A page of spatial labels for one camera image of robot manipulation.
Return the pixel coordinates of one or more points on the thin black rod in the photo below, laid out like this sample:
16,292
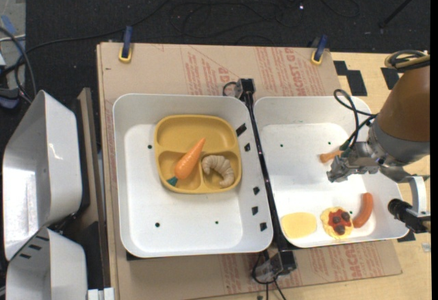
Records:
261,158

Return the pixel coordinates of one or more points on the black cylinder on white bracket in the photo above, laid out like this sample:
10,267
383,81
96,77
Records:
412,213

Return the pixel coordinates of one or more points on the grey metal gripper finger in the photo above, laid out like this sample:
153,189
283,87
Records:
334,176
340,162

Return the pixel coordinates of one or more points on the orange sausage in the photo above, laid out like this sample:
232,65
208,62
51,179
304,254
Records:
364,211

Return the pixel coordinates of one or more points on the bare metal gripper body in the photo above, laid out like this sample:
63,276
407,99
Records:
363,157

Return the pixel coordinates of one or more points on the beige croissant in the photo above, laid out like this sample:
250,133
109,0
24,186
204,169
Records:
222,168

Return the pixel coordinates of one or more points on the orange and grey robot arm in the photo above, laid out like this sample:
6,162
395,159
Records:
407,113

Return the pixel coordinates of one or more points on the brown cardboard board red print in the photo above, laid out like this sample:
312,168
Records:
171,69

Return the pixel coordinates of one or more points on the orange chicken drumstick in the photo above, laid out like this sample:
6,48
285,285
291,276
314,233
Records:
326,157

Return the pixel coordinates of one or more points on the yellow pasta with meatballs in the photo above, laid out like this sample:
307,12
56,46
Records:
337,223

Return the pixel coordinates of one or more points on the orange carrot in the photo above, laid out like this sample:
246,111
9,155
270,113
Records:
188,161

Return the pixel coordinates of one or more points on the yellow divided plate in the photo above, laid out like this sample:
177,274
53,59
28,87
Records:
181,131

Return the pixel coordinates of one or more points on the yellow flat oval pancake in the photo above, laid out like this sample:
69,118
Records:
298,225

